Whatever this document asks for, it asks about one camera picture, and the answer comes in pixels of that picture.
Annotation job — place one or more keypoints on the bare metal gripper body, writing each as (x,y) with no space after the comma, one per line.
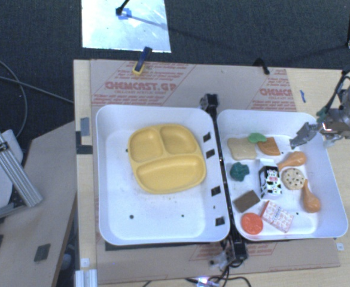
(339,127)

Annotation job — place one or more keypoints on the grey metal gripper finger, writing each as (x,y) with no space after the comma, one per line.
(310,127)
(297,142)

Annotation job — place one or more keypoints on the orange chicken drumstick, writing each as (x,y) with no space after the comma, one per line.
(294,159)
(310,200)

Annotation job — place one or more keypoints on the orange pizza slice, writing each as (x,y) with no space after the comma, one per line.
(270,149)

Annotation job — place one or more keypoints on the beige chocolate chip biscuit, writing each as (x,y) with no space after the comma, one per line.
(293,178)

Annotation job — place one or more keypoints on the green lettuce leaf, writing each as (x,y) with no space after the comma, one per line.
(256,137)

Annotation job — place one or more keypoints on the white plastic tray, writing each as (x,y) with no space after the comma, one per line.
(150,220)
(324,175)

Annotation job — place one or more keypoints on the black and white milk carton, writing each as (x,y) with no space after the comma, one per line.
(270,182)

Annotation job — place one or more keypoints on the beige bread slice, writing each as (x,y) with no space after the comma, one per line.
(241,149)

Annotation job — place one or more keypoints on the dark green broccoli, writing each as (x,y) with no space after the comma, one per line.
(239,171)

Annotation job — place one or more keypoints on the orange and white packet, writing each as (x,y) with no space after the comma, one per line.
(278,217)

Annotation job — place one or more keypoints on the brown square biscuit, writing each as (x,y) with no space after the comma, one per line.
(246,201)

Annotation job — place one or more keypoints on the thin black rod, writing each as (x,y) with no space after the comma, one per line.
(222,166)

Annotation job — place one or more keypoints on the orange round tomato slice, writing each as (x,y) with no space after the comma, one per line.
(252,223)

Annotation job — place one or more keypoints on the yellow divided plate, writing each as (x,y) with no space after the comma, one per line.
(165,160)

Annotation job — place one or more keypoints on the brown cardboard board red print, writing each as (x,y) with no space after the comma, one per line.
(177,82)

